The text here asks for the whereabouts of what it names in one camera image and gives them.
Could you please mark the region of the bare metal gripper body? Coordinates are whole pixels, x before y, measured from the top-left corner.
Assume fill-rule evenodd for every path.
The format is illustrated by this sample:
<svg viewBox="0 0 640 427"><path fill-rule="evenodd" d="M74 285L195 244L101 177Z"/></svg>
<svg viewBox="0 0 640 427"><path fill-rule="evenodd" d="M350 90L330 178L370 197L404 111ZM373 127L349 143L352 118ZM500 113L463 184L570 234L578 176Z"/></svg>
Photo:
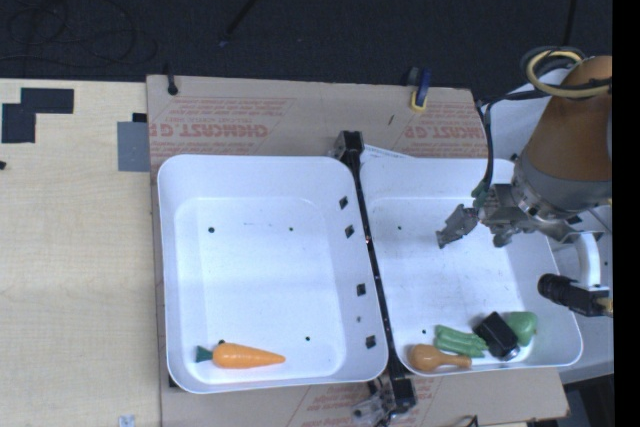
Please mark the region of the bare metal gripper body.
<svg viewBox="0 0 640 427"><path fill-rule="evenodd" d="M512 184L492 185L478 205L479 221L491 234L493 226L511 224L518 228L517 234L539 232L563 244L575 241L575 229L568 222L574 216L573 212L554 209L528 188Z"/></svg>

